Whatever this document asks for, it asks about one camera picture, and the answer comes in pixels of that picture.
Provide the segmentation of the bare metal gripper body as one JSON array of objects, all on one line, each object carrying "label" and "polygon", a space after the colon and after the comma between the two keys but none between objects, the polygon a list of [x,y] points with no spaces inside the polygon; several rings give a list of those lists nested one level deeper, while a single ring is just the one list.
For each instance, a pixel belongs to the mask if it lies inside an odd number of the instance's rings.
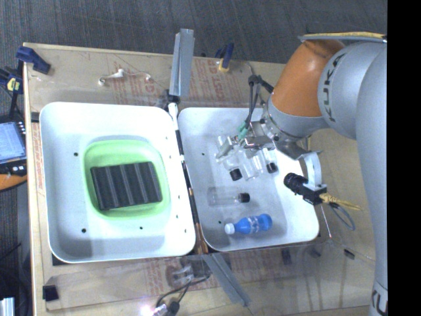
[{"label": "bare metal gripper body", "polygon": [[245,123],[239,129],[237,142],[244,149],[274,149],[280,141],[279,132],[273,129],[268,118],[262,117]]}]

